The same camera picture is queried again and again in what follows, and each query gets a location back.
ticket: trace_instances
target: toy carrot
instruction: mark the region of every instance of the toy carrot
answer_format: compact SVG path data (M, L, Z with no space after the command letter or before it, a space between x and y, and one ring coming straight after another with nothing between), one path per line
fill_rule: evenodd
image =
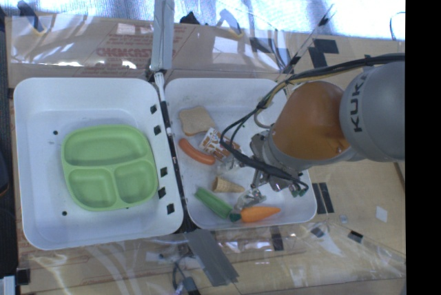
M279 207L270 207L266 205L253 205L252 207L243 208L240 213L230 213L231 221L242 220L244 223L252 223L253 221L261 221L273 214L279 213Z

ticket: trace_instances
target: toy ice cream cone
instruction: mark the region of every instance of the toy ice cream cone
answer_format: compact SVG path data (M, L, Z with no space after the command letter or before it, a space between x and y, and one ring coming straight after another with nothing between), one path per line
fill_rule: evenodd
M213 192L244 192L245 188L231 181L216 176L213 182Z

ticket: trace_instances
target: toy sausage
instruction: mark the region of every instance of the toy sausage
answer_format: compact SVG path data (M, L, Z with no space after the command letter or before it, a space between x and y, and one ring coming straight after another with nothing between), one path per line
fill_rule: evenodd
M179 147L188 155L190 158L198 161L202 164L213 165L216 162L216 158L211 154L206 154L197 150L193 145L185 138L181 138L178 142Z

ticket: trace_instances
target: orange carrot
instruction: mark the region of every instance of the orange carrot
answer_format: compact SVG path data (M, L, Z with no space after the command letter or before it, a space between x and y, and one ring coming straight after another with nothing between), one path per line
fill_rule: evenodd
M252 223L253 221L261 221L268 216L279 213L279 211L279 207L253 205L252 207L243 208L240 211L240 218L244 223Z

